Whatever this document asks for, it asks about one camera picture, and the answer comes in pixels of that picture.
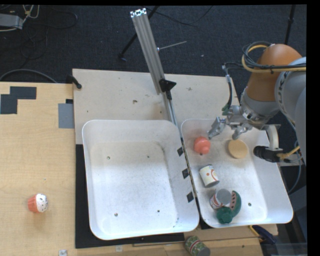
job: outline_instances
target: tripod leg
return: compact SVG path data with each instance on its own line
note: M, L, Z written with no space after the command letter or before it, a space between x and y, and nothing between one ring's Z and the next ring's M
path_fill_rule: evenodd
M290 34L290 29L291 29L291 24L294 23L294 14L295 14L295 9L296 9L296 5L293 4L291 6L291 11L290 11L290 16L289 16L289 20L288 20L288 27L286 29L286 35L285 35L285 40L284 40L284 44L287 45L288 44L288 40L289 40L289 34Z

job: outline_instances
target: wooden table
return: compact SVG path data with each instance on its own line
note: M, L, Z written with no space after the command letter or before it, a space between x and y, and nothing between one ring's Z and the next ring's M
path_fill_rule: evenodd
M1 255L57 256L187 256L183 242L126 244L75 249L75 129L59 128L58 104L73 99L74 85L0 82L0 94L10 87L36 87L36 99L18 99L17 114L0 114L0 248ZM37 193L48 198L44 213L28 210ZM275 224L264 225L278 233ZM215 256L263 255L248 226L200 227L197 235Z

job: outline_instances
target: white bin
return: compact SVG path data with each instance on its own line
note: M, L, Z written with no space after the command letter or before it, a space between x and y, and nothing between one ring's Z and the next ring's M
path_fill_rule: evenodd
M89 224L102 240L194 230L199 212L178 128L91 120L82 128Z
M265 131L253 128L241 134L240 140L248 147L248 154L241 159L228 152L228 142L233 130L226 126L222 133L214 136L210 152L200 155L193 149L199 136L207 136L214 119L188 119L181 125L195 193L202 219L213 228L247 225L284 224L293 218L293 208L287 194L280 170L276 163L260 159L253 154L255 146L269 146ZM220 182L210 188L204 186L199 170L212 165ZM232 190L241 197L241 210L229 224L219 223L210 198L220 189Z

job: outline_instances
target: white cup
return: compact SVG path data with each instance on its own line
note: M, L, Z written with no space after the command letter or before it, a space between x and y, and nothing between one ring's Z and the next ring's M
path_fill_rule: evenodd
M227 189L220 189L214 193L210 198L210 205L213 209L217 210L222 206L226 206L231 202L231 193Z
M206 188L210 188L220 182L212 165L207 165L201 168L199 173Z

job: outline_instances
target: tan round object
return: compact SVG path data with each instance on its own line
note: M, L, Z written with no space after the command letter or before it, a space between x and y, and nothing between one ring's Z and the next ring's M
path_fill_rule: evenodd
M228 143L228 150L231 156L237 159L244 158L248 153L247 145L240 139L232 139Z

